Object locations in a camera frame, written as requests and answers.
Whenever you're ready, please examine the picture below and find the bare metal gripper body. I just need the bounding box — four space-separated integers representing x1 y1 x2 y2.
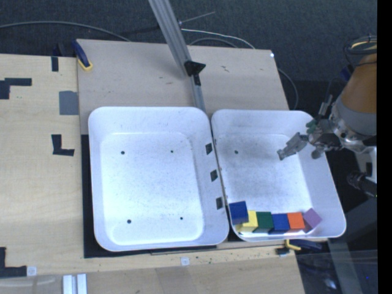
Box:
307 119 377 153

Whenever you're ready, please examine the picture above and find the yellow cube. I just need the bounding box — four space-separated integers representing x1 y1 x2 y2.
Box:
235 210 259 233

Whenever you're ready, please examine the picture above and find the pale wood board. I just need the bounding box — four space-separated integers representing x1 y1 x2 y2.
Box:
75 38 330 258

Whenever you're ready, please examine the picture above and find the green cube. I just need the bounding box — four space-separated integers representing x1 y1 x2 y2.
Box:
255 211 274 233

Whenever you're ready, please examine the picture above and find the white plastic tray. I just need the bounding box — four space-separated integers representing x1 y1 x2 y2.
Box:
211 108 347 243
88 106 230 253

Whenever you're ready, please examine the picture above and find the purple cube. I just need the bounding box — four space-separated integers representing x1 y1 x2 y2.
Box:
302 208 323 233

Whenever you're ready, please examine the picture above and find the blue cube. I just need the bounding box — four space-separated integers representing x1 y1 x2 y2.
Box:
269 213 291 235
228 200 249 225

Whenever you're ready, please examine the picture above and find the orange cube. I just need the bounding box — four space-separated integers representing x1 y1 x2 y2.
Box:
287 212 306 231

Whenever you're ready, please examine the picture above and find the black cylinder on white bracket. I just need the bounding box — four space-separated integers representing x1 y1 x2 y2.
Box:
346 145 378 197

